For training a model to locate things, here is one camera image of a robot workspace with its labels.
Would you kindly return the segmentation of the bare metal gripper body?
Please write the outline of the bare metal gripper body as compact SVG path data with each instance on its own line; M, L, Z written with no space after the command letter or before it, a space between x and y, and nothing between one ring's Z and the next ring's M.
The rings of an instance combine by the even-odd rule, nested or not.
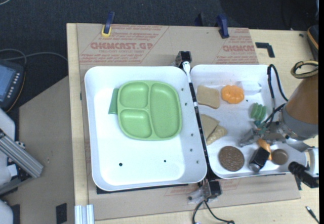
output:
M299 121L290 125L284 121L277 121L271 123L269 129L265 133L280 133L286 140L285 142L278 143L287 144L299 152L306 152L311 148L310 145L305 143L307 139L311 138L308 127L310 127L309 124Z

